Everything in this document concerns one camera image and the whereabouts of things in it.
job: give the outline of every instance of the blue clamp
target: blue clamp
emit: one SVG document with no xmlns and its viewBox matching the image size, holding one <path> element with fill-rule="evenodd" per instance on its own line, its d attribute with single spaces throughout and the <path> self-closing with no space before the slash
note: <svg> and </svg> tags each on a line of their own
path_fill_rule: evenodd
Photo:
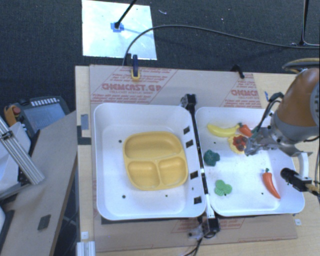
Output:
<svg viewBox="0 0 320 256">
<path fill-rule="evenodd" d="M 110 27 L 111 27 L 113 32 L 120 33 L 121 31 L 125 30 L 125 26 L 122 23 L 120 23 L 118 29 L 115 27 L 115 25 L 116 25 L 116 22 L 110 23 Z"/>
<path fill-rule="evenodd" d="M 132 57 L 131 77 L 133 80 L 139 80 L 140 78 L 140 71 L 138 67 L 138 55 L 136 54 Z"/>
</svg>

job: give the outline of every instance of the green clover-shaped toy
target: green clover-shaped toy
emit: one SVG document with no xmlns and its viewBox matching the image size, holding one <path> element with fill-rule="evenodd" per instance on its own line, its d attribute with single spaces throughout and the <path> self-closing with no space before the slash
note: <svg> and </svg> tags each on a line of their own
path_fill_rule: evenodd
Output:
<svg viewBox="0 0 320 256">
<path fill-rule="evenodd" d="M 225 182 L 221 179 L 218 179 L 215 182 L 215 189 L 214 192 L 218 195 L 218 196 L 226 196 L 227 194 L 230 194 L 232 191 L 232 186 L 229 184 L 225 184 Z"/>
</svg>

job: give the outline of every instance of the wooden table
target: wooden table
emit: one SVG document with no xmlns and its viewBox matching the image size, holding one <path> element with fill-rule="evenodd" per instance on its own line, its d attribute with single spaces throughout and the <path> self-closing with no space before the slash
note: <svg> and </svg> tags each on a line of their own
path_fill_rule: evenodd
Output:
<svg viewBox="0 0 320 256">
<path fill-rule="evenodd" d="M 90 71 L 87 66 L 77 66 L 75 68 L 76 82 L 76 108 L 77 125 L 81 125 L 81 115 L 90 113 Z M 294 74 L 269 74 L 254 73 L 255 84 L 259 93 L 260 102 L 263 108 L 267 101 L 265 91 L 269 95 L 276 92 L 285 93 L 291 82 L 294 80 Z M 90 129 L 82 131 L 83 137 L 91 137 Z M 312 151 L 309 157 L 310 170 L 309 176 L 314 177 L 316 154 L 319 141 L 310 143 L 300 143 L 297 147 L 303 151 Z M 93 185 L 92 185 L 92 157 L 91 147 L 87 145 L 78 146 L 78 171 L 79 171 L 79 200 L 80 200 L 80 231 L 88 232 L 88 239 L 83 242 L 94 240 L 94 220 L 93 220 Z M 200 246 L 199 256 L 217 255 L 217 256 L 283 256 L 283 255 L 316 255 L 320 250 L 320 219 L 318 199 L 310 194 L 304 193 L 305 208 L 297 214 L 294 219 L 299 219 L 301 225 L 296 227 L 298 239 L 277 240 L 277 241 L 257 241 L 233 244 L 215 244 Z M 138 249 L 130 251 L 111 251 L 100 252 L 98 256 L 181 256 L 194 247 L 171 247 Z"/>
</svg>

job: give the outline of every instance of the orange object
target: orange object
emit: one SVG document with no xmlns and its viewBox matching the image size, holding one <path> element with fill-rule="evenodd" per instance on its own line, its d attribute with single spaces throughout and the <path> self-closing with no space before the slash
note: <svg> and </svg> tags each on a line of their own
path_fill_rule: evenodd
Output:
<svg viewBox="0 0 320 256">
<path fill-rule="evenodd" d="M 278 194 L 275 186 L 274 186 L 274 183 L 272 181 L 272 173 L 271 172 L 268 172 L 269 169 L 266 168 L 265 169 L 265 173 L 262 174 L 262 178 L 263 178 L 263 182 L 264 182 L 264 185 L 266 186 L 266 188 L 268 189 L 268 191 L 276 198 L 280 199 L 280 195 Z"/>
<path fill-rule="evenodd" d="M 246 125 L 246 124 L 242 124 L 241 122 L 239 123 L 239 131 L 244 134 L 245 136 L 247 137 L 251 137 L 252 136 L 252 132 L 251 130 L 249 129 L 249 127 Z"/>
</svg>

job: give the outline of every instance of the white tray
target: white tray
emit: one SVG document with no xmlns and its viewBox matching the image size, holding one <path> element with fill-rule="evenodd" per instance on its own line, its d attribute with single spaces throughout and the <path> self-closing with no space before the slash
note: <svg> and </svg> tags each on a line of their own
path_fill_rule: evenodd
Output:
<svg viewBox="0 0 320 256">
<path fill-rule="evenodd" d="M 292 159 L 280 150 L 260 150 L 256 155 L 237 155 L 232 152 L 227 138 L 212 135 L 207 124 L 233 127 L 242 122 L 253 129 L 261 120 L 264 109 L 203 107 L 196 113 L 196 122 L 202 154 L 207 150 L 220 155 L 214 167 L 204 164 L 210 204 L 222 216 L 250 216 L 298 213 L 305 206 L 303 193 L 288 185 L 280 176 L 287 167 L 295 169 Z M 270 124 L 270 118 L 263 122 Z M 266 189 L 262 174 L 269 168 L 273 183 L 281 199 L 275 198 Z M 216 180 L 232 186 L 227 196 L 215 194 Z"/>
<path fill-rule="evenodd" d="M 97 208 L 109 220 L 192 218 L 200 216 L 206 200 L 191 115 L 180 106 L 104 103 L 93 114 Z M 189 173 L 178 187 L 143 191 L 134 187 L 125 169 L 123 142 L 127 137 L 153 131 L 176 135 L 185 150 Z M 186 147 L 186 142 L 193 145 Z"/>
</svg>

